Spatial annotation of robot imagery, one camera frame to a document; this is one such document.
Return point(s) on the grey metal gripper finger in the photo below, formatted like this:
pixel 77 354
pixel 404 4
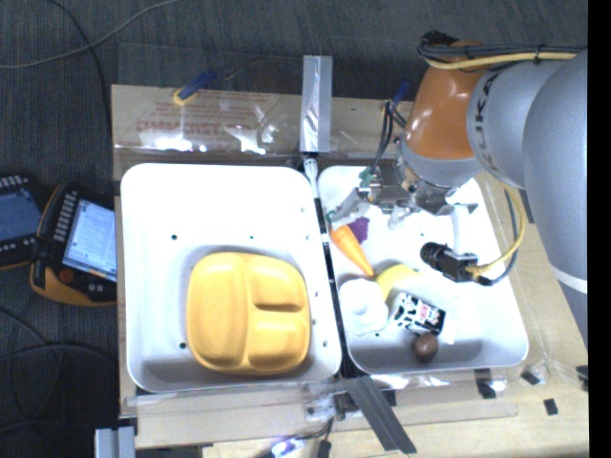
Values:
pixel 352 203
pixel 399 216

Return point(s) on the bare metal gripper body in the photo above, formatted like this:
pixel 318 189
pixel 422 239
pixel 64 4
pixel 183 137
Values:
pixel 393 186

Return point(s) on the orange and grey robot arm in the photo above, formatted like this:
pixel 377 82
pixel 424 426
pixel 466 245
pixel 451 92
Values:
pixel 525 127

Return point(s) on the purple grapes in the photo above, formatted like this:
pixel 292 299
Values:
pixel 361 229

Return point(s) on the orange carrot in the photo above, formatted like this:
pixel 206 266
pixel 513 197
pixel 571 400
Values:
pixel 352 248

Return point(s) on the yellow banana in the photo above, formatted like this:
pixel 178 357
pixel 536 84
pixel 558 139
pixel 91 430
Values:
pixel 393 277

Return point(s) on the black and white carton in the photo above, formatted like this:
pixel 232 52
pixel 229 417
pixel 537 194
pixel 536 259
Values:
pixel 417 314

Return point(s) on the brown ball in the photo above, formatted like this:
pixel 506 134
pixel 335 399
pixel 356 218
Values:
pixel 425 347

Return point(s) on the white plastic tray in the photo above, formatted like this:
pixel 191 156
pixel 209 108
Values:
pixel 482 322
pixel 215 198

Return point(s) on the yellow divided plate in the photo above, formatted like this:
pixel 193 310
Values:
pixel 238 313

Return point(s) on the black cylinder on white bracket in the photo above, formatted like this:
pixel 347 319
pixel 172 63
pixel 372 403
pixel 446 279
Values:
pixel 448 261

